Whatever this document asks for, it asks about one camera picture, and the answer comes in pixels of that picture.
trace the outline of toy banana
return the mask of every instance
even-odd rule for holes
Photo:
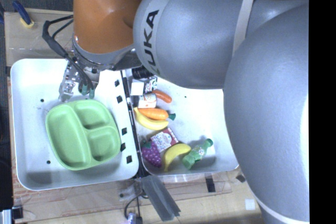
[[[134,108],[135,118],[142,126],[151,130],[162,130],[168,126],[168,121],[166,120],[151,120],[145,115],[141,114],[138,108]]]
[[[172,163],[173,159],[181,154],[186,154],[191,151],[191,147],[184,143],[179,143],[171,146],[163,155],[164,171],[168,171],[169,165]]]

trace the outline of green plate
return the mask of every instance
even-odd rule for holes
[[[52,108],[46,127],[56,158],[70,170],[99,165],[120,152],[116,123],[109,110],[96,100],[78,100]]]

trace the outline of toy bottle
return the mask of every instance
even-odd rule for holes
[[[206,139],[203,144],[195,146],[188,155],[184,156],[182,163],[187,169],[190,169],[196,162],[200,161],[206,155],[208,147],[211,147],[214,142],[211,139]]]

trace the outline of gray strap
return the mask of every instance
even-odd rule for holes
[[[237,25],[236,25],[232,55],[235,53],[235,51],[238,49],[240,44],[245,39],[248,20],[250,18],[253,1],[254,0],[243,0],[243,3],[241,4],[241,8],[240,8],[240,12],[238,15],[238,20],[237,20]]]

